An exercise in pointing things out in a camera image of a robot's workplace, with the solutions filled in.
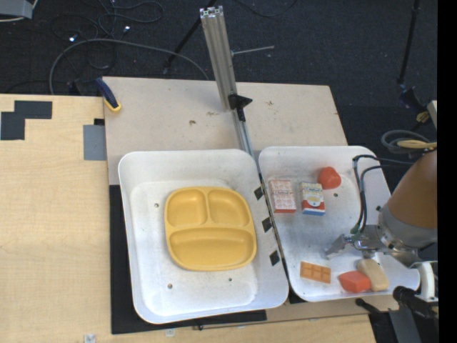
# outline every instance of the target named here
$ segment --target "orange cracker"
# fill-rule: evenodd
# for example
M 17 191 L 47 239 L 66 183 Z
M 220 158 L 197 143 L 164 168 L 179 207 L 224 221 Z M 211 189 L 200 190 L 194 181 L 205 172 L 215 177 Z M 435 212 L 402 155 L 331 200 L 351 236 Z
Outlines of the orange cracker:
M 330 268 L 308 262 L 300 263 L 300 277 L 330 284 Z

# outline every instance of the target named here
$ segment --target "black floor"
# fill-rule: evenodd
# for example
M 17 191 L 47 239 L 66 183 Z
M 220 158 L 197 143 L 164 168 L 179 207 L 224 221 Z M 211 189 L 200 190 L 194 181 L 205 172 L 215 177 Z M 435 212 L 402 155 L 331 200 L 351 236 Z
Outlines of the black floor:
M 160 51 L 176 51 L 209 2 L 39 0 L 32 19 L 0 16 L 0 93 L 96 95 L 99 76 L 204 79 L 196 65 L 214 79 L 201 26 L 179 50 L 196 65 Z M 416 115 L 438 96 L 438 0 L 217 0 L 213 5 L 224 8 L 232 51 L 274 46 L 235 54 L 237 81 L 329 85 L 348 143 L 378 156 L 408 159 L 382 145 L 387 131 L 415 131 L 436 140 L 433 123 L 420 124 Z M 129 45 L 103 41 L 72 48 L 87 39 Z M 413 89 L 418 109 L 401 105 L 407 89 Z M 384 170 L 391 191 L 405 171 Z M 425 252 L 438 257 L 437 245 Z

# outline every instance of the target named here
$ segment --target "red and white box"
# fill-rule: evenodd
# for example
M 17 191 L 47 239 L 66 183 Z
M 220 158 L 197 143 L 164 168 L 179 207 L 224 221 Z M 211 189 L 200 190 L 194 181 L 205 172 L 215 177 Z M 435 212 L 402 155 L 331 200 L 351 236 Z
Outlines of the red and white box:
M 322 216 L 326 213 L 323 201 L 322 184 L 300 183 L 301 213 Z
M 268 187 L 274 213 L 292 214 L 297 210 L 290 180 L 272 179 L 268 182 Z

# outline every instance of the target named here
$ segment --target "black bracket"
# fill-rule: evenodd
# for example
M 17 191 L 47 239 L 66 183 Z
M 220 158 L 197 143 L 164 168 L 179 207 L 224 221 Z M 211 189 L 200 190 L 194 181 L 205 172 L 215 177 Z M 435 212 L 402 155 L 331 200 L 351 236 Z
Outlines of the black bracket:
M 236 109 L 238 114 L 238 119 L 240 121 L 246 122 L 246 117 L 244 116 L 243 108 L 250 104 L 252 99 L 246 98 L 238 94 L 230 94 L 228 96 L 228 103 L 230 104 L 230 109 Z

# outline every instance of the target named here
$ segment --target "wooden table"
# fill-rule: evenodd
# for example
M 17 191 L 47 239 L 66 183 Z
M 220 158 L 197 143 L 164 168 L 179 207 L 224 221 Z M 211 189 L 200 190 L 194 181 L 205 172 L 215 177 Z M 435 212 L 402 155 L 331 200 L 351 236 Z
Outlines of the wooden table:
M 151 90 L 157 96 L 164 88 L 165 93 L 174 92 L 174 98 L 189 96 L 189 92 L 192 93 L 190 98 L 195 100 L 197 97 L 206 98 L 204 101 L 216 98 L 215 107 L 208 108 L 200 117 L 188 111 L 184 111 L 182 117 L 177 116 L 183 121 L 181 126 L 188 130 L 224 116 L 207 114 L 218 113 L 215 83 L 122 78 L 106 78 L 106 82 L 122 103 L 119 114 L 124 118 L 135 116 L 129 103 L 141 102 L 141 96 Z M 284 112 L 289 109 L 281 101 L 286 98 L 303 102 L 300 114 L 303 121 L 285 124 L 279 120 L 277 128 L 283 127 L 293 133 L 303 123 L 309 127 L 309 131 L 298 134 L 296 138 L 300 141 L 296 145 L 346 143 L 327 86 L 240 83 L 238 92 L 257 99 L 257 104 L 245 110 L 248 123 L 253 126 L 249 131 L 255 150 L 268 146 L 268 140 L 260 141 L 263 138 L 261 124 L 267 129 L 271 126 L 271 118 L 285 116 Z M 153 95 L 149 105 L 160 114 L 163 103 L 153 105 L 154 100 L 158 99 Z M 307 342 L 347 342 L 354 334 L 361 342 L 375 342 L 368 315 L 351 300 L 285 303 L 267 311 L 267 322 L 240 327 L 217 326 L 201 331 L 184 327 L 172 332 L 156 330 L 112 335 L 109 184 L 116 182 L 113 180 L 116 176 L 110 178 L 109 172 L 114 172 L 110 164 L 115 164 L 119 156 L 112 142 L 116 136 L 116 122 L 111 116 L 116 114 L 106 112 L 101 97 L 13 94 L 0 95 L 0 111 L 13 112 L 17 101 L 51 101 L 52 117 L 25 119 L 24 139 L 0 140 L 2 342 L 83 342 L 86 334 L 95 334 L 97 343 L 170 342 L 173 339 L 177 342 L 277 343 L 304 339 Z M 146 115 L 148 105 L 143 103 L 142 108 Z M 106 120 L 108 159 L 85 160 L 84 126 L 103 118 Z M 317 121 L 322 128 L 319 131 L 314 129 Z M 150 122 L 145 122 L 145 126 L 149 128 Z M 139 131 L 138 127 L 141 126 L 133 123 L 129 131 Z M 155 135 L 159 142 L 157 146 L 163 146 L 163 137 Z M 134 137 L 131 141 L 134 143 L 137 139 Z M 285 138 L 271 137 L 271 144 L 282 139 Z M 119 137 L 117 144 L 123 141 Z M 120 152 L 128 150 L 122 146 L 117 149 Z M 387 296 L 366 300 L 382 310 L 398 308 Z M 174 334 L 174 338 L 166 337 L 166 333 Z

